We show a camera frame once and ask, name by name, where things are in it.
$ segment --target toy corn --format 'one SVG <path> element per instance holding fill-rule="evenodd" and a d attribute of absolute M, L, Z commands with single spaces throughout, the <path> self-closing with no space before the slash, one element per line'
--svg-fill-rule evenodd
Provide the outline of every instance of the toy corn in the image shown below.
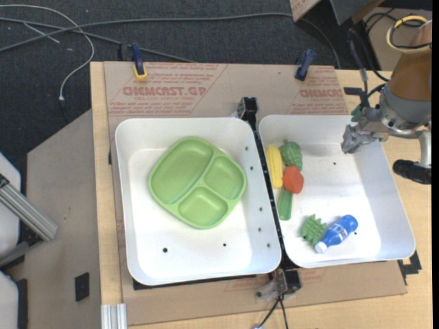
<path fill-rule="evenodd" d="M 269 146 L 265 151 L 267 159 L 268 173 L 272 181 L 273 188 L 281 188 L 283 185 L 283 164 L 281 151 L 277 146 Z"/>

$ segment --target white bin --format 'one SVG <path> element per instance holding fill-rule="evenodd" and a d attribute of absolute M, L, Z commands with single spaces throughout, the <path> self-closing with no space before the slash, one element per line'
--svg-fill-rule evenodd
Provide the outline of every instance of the white bin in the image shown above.
<path fill-rule="evenodd" d="M 302 149 L 303 190 L 293 196 L 292 217 L 280 221 L 285 251 L 301 267 L 410 257 L 415 241 L 380 142 L 344 154 L 340 143 L 350 116 L 271 115 L 259 124 L 264 148 L 297 142 Z M 279 190 L 274 189 L 276 200 Z M 307 217 L 330 224 L 343 215 L 359 222 L 342 244 L 318 254 L 300 236 Z"/>
<path fill-rule="evenodd" d="M 167 212 L 147 178 L 179 139 L 197 136 L 231 156 L 246 173 L 240 202 L 218 226 L 200 230 Z M 270 273 L 281 247 L 250 126 L 236 118 L 128 119 L 115 132 L 128 268 L 150 286 Z"/>

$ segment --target blue bottle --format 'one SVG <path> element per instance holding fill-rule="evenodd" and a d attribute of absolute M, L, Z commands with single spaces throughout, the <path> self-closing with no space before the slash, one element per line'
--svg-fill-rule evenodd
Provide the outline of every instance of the blue bottle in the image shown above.
<path fill-rule="evenodd" d="M 314 245 L 319 254 L 326 252 L 328 247 L 339 245 L 348 235 L 358 228 L 358 221 L 354 216 L 345 215 L 338 222 L 329 226 L 321 241 Z"/>

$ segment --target green toy vegetable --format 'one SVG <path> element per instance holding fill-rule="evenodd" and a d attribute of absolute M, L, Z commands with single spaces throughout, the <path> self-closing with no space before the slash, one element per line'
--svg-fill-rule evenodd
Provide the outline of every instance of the green toy vegetable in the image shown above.
<path fill-rule="evenodd" d="M 284 144 L 279 147 L 282 155 L 282 161 L 285 166 L 296 166 L 299 171 L 302 171 L 302 150 L 298 143 L 288 141 L 285 139 Z"/>
<path fill-rule="evenodd" d="M 282 187 L 279 200 L 277 202 L 279 219 L 288 221 L 291 218 L 291 209 L 293 207 L 293 193 Z"/>
<path fill-rule="evenodd" d="M 326 223 L 322 223 L 321 218 L 316 219 L 316 215 L 309 216 L 300 231 L 300 235 L 311 245 L 315 245 L 322 237 L 327 228 Z"/>

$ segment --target table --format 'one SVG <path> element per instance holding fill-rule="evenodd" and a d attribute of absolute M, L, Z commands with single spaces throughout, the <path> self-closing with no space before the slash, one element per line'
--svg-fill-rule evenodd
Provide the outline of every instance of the table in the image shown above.
<path fill-rule="evenodd" d="M 357 71 L 336 71 L 342 86 L 361 87 Z M 380 84 L 380 79 L 369 74 L 369 87 Z M 106 113 L 104 65 L 91 63 L 91 97 L 93 137 L 95 146 L 95 175 L 97 224 L 102 304 L 122 303 L 121 276 L 117 249 L 115 205 L 112 172 L 108 165 L 110 147 Z M 357 97 L 344 95 L 346 106 L 352 110 Z M 388 162 L 403 157 L 418 160 L 417 141 L 389 138 L 383 144 Z M 409 217 L 417 243 L 417 252 L 423 269 L 407 279 L 408 293 L 402 296 L 372 298 L 349 302 L 319 304 L 287 308 L 290 326 L 294 328 L 432 328 L 432 275 L 431 275 L 431 186 L 423 186 L 395 176 L 403 205 Z M 260 322 L 266 312 L 224 315 L 185 321 L 136 326 L 135 328 L 251 328 Z M 282 328 L 280 310 L 265 324 L 266 328 Z"/>

